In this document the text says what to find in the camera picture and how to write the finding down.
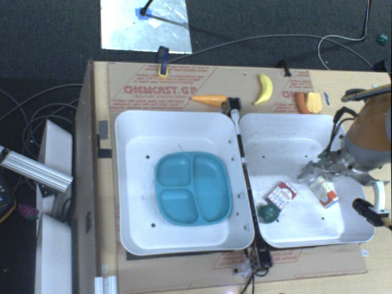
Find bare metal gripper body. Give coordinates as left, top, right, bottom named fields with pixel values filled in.
left=317, top=151, right=373, bottom=185

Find white and orange carton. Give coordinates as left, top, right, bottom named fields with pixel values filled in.
left=308, top=176, right=340, bottom=209

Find red and white carton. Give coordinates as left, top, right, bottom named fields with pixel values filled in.
left=265, top=180, right=298, bottom=210

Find white plastic tray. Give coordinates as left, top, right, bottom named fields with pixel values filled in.
left=114, top=109, right=256, bottom=256
left=238, top=112, right=376, bottom=249

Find green broccoli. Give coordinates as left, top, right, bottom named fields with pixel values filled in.
left=257, top=202, right=280, bottom=225

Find thin black and white rod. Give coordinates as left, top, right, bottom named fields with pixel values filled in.
left=230, top=108, right=265, bottom=252

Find orange sausage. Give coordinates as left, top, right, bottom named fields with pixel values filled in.
left=295, top=91, right=312, bottom=115

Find yellow banana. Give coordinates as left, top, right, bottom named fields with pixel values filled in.
left=252, top=73, right=274, bottom=107

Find blue divided plate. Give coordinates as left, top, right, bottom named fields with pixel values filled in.
left=154, top=151, right=234, bottom=227

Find orange carrot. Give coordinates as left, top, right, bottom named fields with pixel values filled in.
left=190, top=94, right=228, bottom=108

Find brown cardboard board red print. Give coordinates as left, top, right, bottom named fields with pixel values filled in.
left=107, top=62, right=368, bottom=285

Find purple grapes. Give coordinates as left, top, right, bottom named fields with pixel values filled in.
left=16, top=203, right=40, bottom=221

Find black cylinder on white bracket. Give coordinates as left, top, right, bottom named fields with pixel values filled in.
left=352, top=180, right=391, bottom=228

